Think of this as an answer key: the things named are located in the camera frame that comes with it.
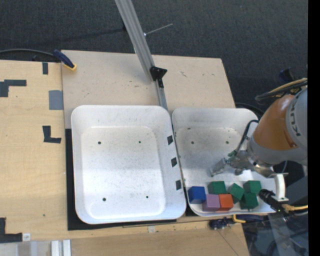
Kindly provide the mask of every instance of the white plastic tray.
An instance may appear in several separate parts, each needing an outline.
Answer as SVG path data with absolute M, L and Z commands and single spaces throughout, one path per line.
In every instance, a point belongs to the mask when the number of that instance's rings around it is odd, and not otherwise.
M 173 220 L 185 212 L 164 108 L 82 105 L 72 112 L 71 129 L 75 210 L 82 221 Z
M 233 183 L 242 187 L 249 180 L 259 180 L 263 189 L 276 191 L 273 178 L 265 178 L 251 170 L 245 170 L 236 176 L 234 169 L 229 167 L 214 177 L 210 175 L 210 168 L 236 149 L 246 125 L 253 119 L 256 120 L 257 117 L 252 111 L 240 108 L 180 107 L 174 110 L 172 123 L 187 191 L 192 186 L 200 186 L 204 187 L 208 194 L 207 186 L 210 182 L 224 181 L 228 189 Z M 253 123 L 250 126 L 248 136 L 252 134 L 256 125 Z M 258 207 L 252 209 L 250 213 L 274 212 L 259 197 L 258 203 Z M 197 215 L 203 217 L 248 213 L 248 210 L 241 210 L 239 202 L 224 212 L 203 211 L 201 204 L 189 203 L 189 205 Z

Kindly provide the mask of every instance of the blue cube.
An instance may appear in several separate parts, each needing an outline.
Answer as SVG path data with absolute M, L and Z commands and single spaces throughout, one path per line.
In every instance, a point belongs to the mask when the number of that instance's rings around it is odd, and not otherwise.
M 192 186 L 188 190 L 190 204 L 202 204 L 206 201 L 206 191 L 204 186 Z

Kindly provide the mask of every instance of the metal rod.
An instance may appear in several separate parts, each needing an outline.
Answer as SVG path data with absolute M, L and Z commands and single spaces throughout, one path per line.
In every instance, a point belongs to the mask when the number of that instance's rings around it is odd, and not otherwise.
M 159 105 L 168 110 L 165 91 L 163 88 L 159 87 L 158 81 L 154 82 L 150 73 L 150 68 L 155 66 L 155 62 L 150 53 L 144 32 L 140 26 L 134 5 L 131 0 L 115 0 L 115 3 L 126 27 L 126 31 L 129 34 L 135 53 L 139 58 L 143 71 L 149 81 L 156 86 Z
M 157 31 L 159 31 L 159 30 L 165 29 L 165 28 L 170 27 L 170 26 L 172 26 L 172 25 L 173 25 L 173 24 L 171 23 L 171 24 L 168 24 L 168 25 L 159 27 L 159 28 L 157 28 L 157 29 L 151 30 L 151 31 L 149 31 L 148 33 L 144 33 L 144 36 L 149 35 L 149 34 L 151 34 L 151 33 L 153 33 L 153 32 L 157 32 Z

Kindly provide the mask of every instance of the orange cube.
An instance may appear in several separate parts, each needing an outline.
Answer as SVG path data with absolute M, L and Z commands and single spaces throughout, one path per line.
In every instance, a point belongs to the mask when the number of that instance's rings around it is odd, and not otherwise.
M 219 212 L 229 211 L 232 207 L 234 207 L 234 201 L 231 194 L 219 194 L 219 200 L 221 206 Z

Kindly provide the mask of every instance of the dark gray carpet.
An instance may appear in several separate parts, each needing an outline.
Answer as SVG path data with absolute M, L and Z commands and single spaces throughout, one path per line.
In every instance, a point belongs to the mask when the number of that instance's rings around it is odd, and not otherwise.
M 147 35 L 152 54 L 221 58 L 236 103 L 265 110 L 254 98 L 280 85 L 280 70 L 291 68 L 296 77 L 307 76 L 307 0 L 133 3 L 144 32 L 173 24 Z M 3 0 L 0 35 L 0 50 L 133 53 L 112 0 Z M 30 60 L 32 56 L 6 53 L 0 59 Z

